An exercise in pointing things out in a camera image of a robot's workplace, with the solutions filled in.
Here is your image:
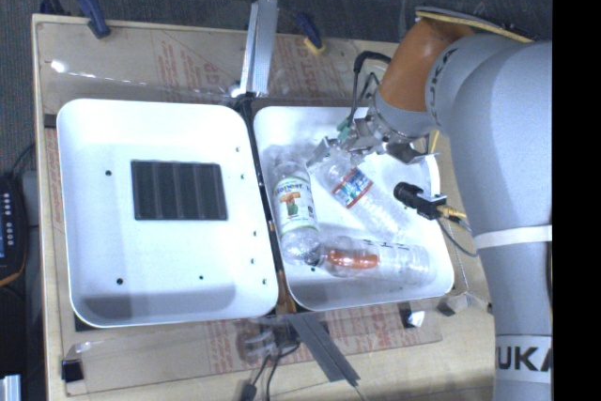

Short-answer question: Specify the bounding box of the clear bottle orange inside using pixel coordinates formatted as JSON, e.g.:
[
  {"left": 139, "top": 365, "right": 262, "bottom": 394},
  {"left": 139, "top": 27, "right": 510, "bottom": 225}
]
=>
[{"left": 306, "top": 237, "right": 434, "bottom": 284}]

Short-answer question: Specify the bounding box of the black cylinder on white bracket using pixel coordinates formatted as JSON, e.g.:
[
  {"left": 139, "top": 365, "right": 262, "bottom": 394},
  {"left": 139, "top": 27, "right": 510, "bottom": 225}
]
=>
[{"left": 393, "top": 152, "right": 450, "bottom": 222}]

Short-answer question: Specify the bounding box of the black ribbed rectangular pad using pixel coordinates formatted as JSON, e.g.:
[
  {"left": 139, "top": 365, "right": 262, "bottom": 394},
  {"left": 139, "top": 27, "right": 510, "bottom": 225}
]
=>
[{"left": 130, "top": 159, "right": 229, "bottom": 223}]

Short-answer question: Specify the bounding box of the clear bottle red blue label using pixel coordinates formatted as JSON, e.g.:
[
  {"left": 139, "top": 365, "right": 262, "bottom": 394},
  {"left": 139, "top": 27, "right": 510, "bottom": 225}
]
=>
[{"left": 311, "top": 149, "right": 415, "bottom": 241}]

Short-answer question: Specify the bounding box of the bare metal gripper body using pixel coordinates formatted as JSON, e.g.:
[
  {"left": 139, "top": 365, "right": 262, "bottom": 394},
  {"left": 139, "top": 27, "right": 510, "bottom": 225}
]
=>
[{"left": 347, "top": 106, "right": 401, "bottom": 156}]

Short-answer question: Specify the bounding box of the clear bottle green orange label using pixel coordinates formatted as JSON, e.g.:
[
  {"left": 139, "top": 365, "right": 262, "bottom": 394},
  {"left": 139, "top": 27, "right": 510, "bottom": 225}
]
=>
[{"left": 269, "top": 145, "right": 324, "bottom": 267}]

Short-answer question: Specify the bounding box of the white plastic tray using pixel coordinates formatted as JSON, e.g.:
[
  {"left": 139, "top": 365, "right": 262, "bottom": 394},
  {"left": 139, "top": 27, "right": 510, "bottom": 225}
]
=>
[
  {"left": 252, "top": 105, "right": 456, "bottom": 313},
  {"left": 55, "top": 97, "right": 281, "bottom": 329}
]

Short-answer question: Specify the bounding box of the brown cardboard board red print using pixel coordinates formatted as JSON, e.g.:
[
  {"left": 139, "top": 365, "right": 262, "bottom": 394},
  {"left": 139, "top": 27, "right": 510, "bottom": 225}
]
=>
[{"left": 36, "top": 21, "right": 445, "bottom": 396}]

